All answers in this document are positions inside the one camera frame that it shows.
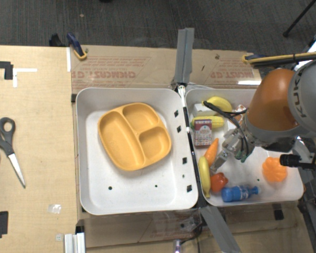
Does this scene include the grey handled scissors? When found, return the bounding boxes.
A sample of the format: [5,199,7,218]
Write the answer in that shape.
[0,116,26,189]

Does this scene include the white plastic tray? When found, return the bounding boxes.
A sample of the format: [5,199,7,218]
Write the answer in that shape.
[184,88,305,208]
[75,87,199,216]

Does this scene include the blue plastic bottle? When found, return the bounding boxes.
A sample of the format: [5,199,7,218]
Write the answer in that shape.
[221,184,262,203]

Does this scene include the black cylinder on white bracket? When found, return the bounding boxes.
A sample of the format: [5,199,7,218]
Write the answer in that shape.
[279,138,316,171]

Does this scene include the short yellow banana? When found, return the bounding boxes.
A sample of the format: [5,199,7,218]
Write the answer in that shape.
[202,96,233,113]

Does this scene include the red and white carton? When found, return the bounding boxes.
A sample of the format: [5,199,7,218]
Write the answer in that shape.
[193,119,213,147]

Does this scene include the orange carrot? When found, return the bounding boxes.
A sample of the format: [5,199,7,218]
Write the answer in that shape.
[203,138,220,167]

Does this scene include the yellow divided plate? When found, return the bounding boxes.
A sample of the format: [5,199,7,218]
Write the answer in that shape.
[97,102,173,172]

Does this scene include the white and brown packet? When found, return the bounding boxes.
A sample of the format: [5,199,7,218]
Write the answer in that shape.
[231,104,248,122]

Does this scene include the orange pumpkin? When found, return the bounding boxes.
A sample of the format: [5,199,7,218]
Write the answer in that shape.
[262,157,288,183]

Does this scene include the orange red pepper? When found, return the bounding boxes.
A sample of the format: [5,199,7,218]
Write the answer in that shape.
[210,172,229,193]

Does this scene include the yellow corn cob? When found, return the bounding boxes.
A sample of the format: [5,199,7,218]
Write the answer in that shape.
[191,115,225,129]

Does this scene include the long yellow banana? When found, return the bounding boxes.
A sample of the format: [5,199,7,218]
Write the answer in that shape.
[197,155,212,199]

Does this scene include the cream white block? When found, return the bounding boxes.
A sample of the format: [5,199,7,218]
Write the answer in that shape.
[192,103,217,118]

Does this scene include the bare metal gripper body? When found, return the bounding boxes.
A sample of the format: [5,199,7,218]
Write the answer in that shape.
[222,126,254,160]

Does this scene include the brown cardboard board red print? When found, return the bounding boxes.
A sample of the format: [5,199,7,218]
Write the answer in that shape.
[70,45,308,249]

